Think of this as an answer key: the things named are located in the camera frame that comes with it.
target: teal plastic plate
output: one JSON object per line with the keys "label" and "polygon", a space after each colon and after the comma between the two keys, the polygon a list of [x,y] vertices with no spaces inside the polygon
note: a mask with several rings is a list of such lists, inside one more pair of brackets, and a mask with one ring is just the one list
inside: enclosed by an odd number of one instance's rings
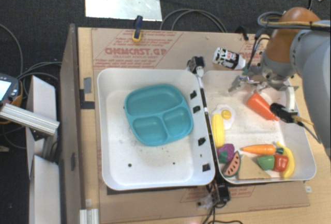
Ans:
{"label": "teal plastic plate", "polygon": [[131,92],[125,112],[136,138],[148,146],[159,146],[190,134],[193,119],[181,92],[169,84],[158,84]]}

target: toy fried egg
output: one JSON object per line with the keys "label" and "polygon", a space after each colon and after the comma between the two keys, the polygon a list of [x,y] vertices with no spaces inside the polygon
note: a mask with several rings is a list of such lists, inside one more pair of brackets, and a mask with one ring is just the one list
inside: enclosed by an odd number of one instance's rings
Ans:
{"label": "toy fried egg", "polygon": [[212,115],[213,114],[221,114],[225,130],[228,130],[232,127],[236,117],[236,112],[234,109],[227,104],[218,104],[212,112]]}

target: toy banana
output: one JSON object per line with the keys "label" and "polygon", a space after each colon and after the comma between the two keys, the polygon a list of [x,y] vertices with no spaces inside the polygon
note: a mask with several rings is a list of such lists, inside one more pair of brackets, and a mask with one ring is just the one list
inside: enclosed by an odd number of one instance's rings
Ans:
{"label": "toy banana", "polygon": [[279,146],[279,147],[282,147],[284,149],[283,155],[287,156],[288,159],[289,159],[289,162],[288,162],[288,165],[287,165],[285,171],[283,171],[281,173],[282,177],[289,178],[293,174],[294,167],[295,167],[295,162],[294,162],[294,157],[293,157],[292,151],[288,147],[285,147],[285,146],[281,145],[279,143],[279,141],[276,142],[276,145]]}

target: gray carpet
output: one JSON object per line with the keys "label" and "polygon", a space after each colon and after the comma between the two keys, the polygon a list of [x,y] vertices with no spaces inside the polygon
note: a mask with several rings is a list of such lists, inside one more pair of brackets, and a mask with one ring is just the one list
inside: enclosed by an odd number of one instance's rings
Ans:
{"label": "gray carpet", "polygon": [[[257,17],[266,11],[284,11],[294,6],[307,7],[308,0],[161,0],[162,16],[179,8],[194,8],[216,15],[229,32],[244,26],[249,33],[258,30]],[[68,25],[90,27],[132,28],[132,21],[86,18],[84,0],[0,0],[0,23],[17,37],[23,50],[24,69],[43,61],[61,61]],[[313,1],[313,11],[321,19],[330,19],[330,0]],[[164,29],[170,29],[169,20]],[[144,22],[145,29],[158,29],[159,22]],[[180,31],[211,31],[218,28],[199,14],[182,18],[176,28]],[[2,60],[0,72],[17,76],[19,54],[10,36],[0,29]],[[46,72],[57,74],[50,67]],[[24,135],[8,135],[12,142],[24,145]],[[0,145],[9,146],[0,136]],[[10,147],[0,153],[0,223],[28,222],[28,178],[26,154]]]}

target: red pepper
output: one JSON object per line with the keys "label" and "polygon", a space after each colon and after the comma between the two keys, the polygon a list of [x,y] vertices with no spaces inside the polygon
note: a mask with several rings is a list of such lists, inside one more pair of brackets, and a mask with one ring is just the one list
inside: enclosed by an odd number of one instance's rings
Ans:
{"label": "red pepper", "polygon": [[280,154],[275,154],[274,156],[275,156],[275,165],[274,165],[273,170],[276,172],[285,171],[285,169],[288,165],[288,162],[289,162],[288,157],[285,155],[280,155]]}

